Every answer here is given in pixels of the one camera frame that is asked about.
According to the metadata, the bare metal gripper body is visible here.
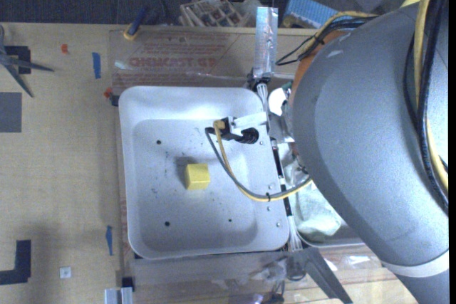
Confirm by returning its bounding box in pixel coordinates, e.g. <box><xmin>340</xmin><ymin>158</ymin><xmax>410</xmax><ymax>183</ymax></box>
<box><xmin>266</xmin><ymin>87</ymin><xmax>297</xmax><ymax>145</ymax></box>

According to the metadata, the yellow cube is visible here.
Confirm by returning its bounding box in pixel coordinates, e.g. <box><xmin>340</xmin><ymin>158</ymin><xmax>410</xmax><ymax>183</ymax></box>
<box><xmin>184</xmin><ymin>162</ymin><xmax>212</xmax><ymax>191</ymax></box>

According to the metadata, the pale green crumpled bag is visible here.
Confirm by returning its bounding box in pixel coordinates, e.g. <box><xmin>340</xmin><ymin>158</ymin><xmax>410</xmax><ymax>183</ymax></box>
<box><xmin>293</xmin><ymin>184</ymin><xmax>343</xmax><ymax>243</ymax></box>

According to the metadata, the black cylinder on white bracket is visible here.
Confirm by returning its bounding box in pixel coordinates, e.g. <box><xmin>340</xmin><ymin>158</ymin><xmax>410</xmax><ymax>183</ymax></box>
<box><xmin>212</xmin><ymin>112</ymin><xmax>269</xmax><ymax>145</ymax></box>

